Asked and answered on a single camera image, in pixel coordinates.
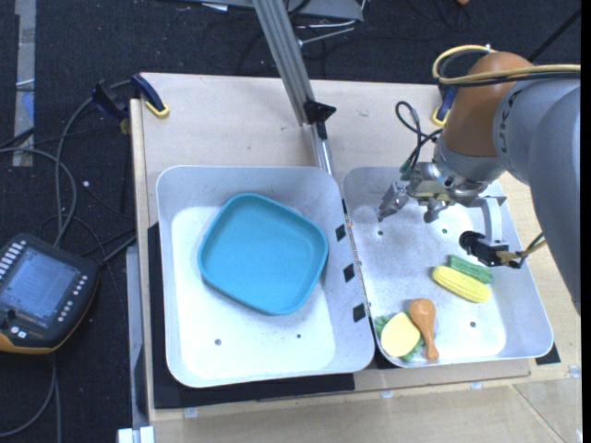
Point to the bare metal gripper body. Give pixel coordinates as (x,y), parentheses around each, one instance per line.
(431,183)

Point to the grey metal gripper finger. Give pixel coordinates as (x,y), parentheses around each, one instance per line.
(390,201)
(433,209)

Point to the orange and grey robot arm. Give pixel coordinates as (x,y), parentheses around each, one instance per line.
(531,118)

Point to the white plastic tray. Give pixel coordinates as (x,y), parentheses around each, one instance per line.
(415,266)
(258,353)

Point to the thin black and white rod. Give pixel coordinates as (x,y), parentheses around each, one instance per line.
(351,247)

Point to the yellow corn cob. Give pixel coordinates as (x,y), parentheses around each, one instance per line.
(461,284)

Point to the orange chicken drumstick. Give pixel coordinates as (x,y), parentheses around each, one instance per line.
(425,321)

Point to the yellow and green toy food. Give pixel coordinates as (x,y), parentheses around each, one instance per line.
(399,335)

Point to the blue plate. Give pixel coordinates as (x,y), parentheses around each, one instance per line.
(263,254)

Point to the pale wood board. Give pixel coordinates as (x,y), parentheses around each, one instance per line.
(258,127)

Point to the black cylinder on white bracket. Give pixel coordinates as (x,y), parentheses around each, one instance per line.
(485,243)

